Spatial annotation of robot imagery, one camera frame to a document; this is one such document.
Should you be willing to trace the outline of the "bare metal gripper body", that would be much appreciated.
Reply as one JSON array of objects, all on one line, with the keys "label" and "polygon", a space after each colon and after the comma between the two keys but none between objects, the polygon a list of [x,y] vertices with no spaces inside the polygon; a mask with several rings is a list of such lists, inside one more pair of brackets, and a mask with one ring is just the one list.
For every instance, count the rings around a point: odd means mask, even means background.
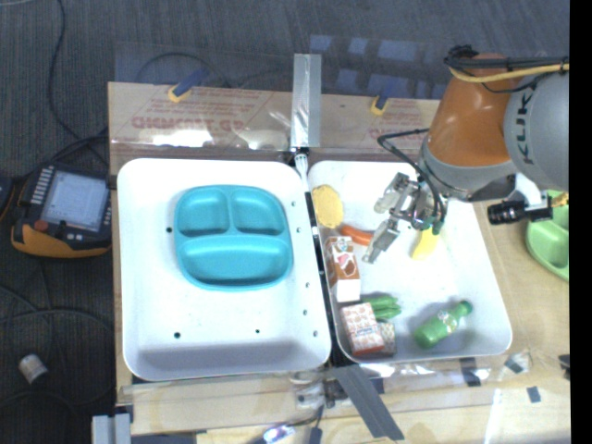
[{"label": "bare metal gripper body", "polygon": [[390,216],[403,220],[414,229],[442,229],[445,221],[445,202],[427,181],[411,179],[398,173],[390,184],[396,194],[389,208]]}]

